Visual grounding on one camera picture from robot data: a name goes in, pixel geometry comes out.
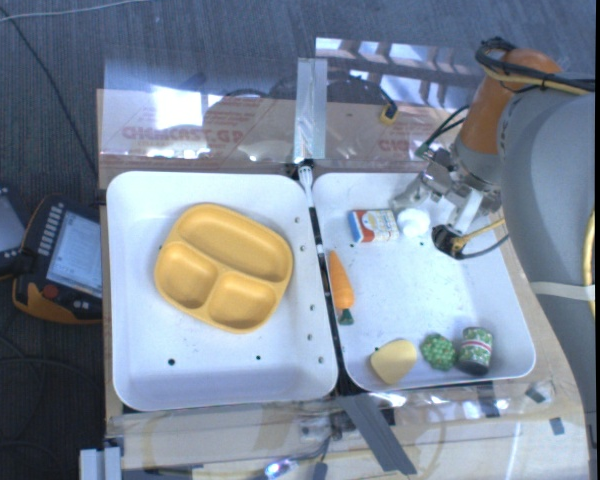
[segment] yellow potato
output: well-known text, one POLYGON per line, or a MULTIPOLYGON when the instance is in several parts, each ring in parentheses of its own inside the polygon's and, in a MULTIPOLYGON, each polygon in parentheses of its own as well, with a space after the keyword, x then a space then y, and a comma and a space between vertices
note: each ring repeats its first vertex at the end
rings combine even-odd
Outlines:
POLYGON ((404 377, 418 359, 418 349, 407 340, 394 340, 371 354, 371 367, 387 384, 404 377))

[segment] yellow plate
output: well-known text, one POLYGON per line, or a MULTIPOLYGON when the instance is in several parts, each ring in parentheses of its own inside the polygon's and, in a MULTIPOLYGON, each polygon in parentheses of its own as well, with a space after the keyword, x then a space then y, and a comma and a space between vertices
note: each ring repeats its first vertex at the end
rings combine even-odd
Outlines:
POLYGON ((154 279, 160 294, 181 311, 246 333, 275 312, 292 270, 291 248, 280 235, 241 213, 204 203, 171 228, 154 279))

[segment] soda can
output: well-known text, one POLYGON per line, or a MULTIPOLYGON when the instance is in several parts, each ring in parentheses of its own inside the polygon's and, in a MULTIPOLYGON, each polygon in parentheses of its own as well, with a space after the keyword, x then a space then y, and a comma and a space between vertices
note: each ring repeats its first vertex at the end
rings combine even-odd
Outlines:
POLYGON ((467 327, 462 331, 462 343, 458 353, 457 367, 472 375, 484 375, 489 371, 493 335, 483 327, 467 327))

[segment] orange carrot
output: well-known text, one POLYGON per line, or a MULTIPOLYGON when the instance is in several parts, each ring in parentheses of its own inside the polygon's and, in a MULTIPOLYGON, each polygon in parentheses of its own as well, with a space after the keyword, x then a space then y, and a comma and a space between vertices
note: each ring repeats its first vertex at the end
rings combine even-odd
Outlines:
POLYGON ((331 279, 331 295, 336 309, 350 309, 355 302, 353 287, 335 251, 329 253, 329 277, 331 279))

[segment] toy carrot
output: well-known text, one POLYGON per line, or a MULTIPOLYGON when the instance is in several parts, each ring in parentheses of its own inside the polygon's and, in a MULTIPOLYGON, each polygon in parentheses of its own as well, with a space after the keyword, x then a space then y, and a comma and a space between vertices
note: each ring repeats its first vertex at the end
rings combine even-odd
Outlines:
POLYGON ((338 321, 342 325, 351 325, 353 323, 351 307, 355 303, 355 295, 347 272, 335 251, 329 253, 329 277, 333 304, 341 312, 338 321))

